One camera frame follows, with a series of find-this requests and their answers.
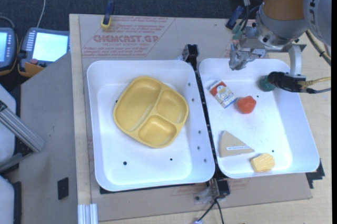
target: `green object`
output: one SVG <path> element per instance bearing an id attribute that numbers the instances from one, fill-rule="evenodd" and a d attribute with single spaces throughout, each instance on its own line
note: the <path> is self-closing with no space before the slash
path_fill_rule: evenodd
<path id="1" fill-rule="evenodd" d="M 270 82 L 268 82 L 268 76 L 266 75 L 262 80 L 259 82 L 260 88 L 265 91 L 273 91 L 275 89 L 275 86 L 272 85 Z"/>

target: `yellow plate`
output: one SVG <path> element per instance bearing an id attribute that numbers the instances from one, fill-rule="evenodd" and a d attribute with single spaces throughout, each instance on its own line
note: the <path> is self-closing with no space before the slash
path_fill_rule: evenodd
<path id="1" fill-rule="evenodd" d="M 113 111 L 116 125 L 133 139 L 153 148 L 171 144 L 189 114 L 184 97 L 154 78 L 134 79 Z"/>

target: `orange object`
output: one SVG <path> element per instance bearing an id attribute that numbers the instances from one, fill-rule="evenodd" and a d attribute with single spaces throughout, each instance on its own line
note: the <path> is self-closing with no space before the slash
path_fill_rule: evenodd
<path id="1" fill-rule="evenodd" d="M 239 99 L 236 105 L 242 113 L 251 113 L 256 106 L 256 100 L 249 95 Z"/>

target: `gray surface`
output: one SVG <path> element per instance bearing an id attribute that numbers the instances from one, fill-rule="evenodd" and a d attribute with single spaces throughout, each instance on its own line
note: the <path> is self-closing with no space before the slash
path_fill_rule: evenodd
<path id="1" fill-rule="evenodd" d="M 7 175 L 22 183 L 22 224 L 77 222 L 71 79 L 68 53 L 22 85 L 21 119 L 46 142 Z M 69 196 L 59 200 L 57 182 L 66 177 Z"/>

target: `screen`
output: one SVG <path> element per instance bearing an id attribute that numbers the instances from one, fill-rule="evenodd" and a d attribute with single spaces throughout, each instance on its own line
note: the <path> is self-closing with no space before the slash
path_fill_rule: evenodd
<path id="1" fill-rule="evenodd" d="M 7 33 L 0 32 L 0 62 L 5 61 Z"/>
<path id="2" fill-rule="evenodd" d="M 37 33 L 33 58 L 41 61 L 54 62 L 66 54 L 68 36 L 47 33 Z"/>

